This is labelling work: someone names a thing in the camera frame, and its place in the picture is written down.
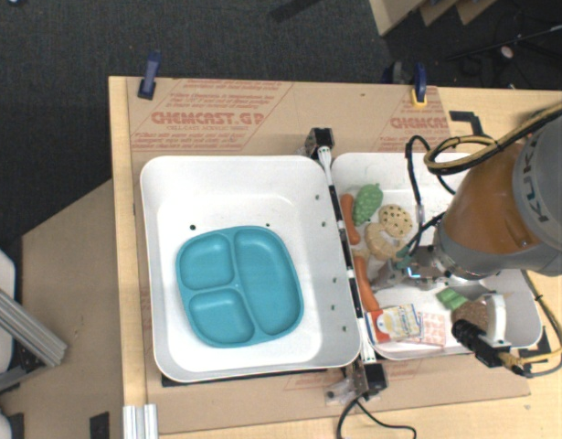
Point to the orange carrot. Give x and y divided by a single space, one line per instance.
348 213

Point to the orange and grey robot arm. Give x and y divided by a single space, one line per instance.
486 208

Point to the thin black and white rod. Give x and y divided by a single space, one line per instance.
341 227

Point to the black cylinder on white bracket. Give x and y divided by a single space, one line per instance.
479 336

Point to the beige chocolate chip biscuit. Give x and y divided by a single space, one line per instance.
396 220

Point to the orange sausage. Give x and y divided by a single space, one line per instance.
366 286

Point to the green grapes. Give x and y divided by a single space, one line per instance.
367 201

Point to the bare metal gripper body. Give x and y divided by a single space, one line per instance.
427 265

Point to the pink and white packet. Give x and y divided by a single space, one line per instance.
433 329

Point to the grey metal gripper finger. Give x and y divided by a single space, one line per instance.
427 284
386 279

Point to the white and orange carton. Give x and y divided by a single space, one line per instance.
392 323

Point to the white plastic tray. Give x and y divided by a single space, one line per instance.
244 185
518 318

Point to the brown cardboard board red print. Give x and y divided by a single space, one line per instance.
262 117

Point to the beige toy bread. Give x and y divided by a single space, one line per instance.
378 243

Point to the blue divided plate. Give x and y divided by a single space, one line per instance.
257 268

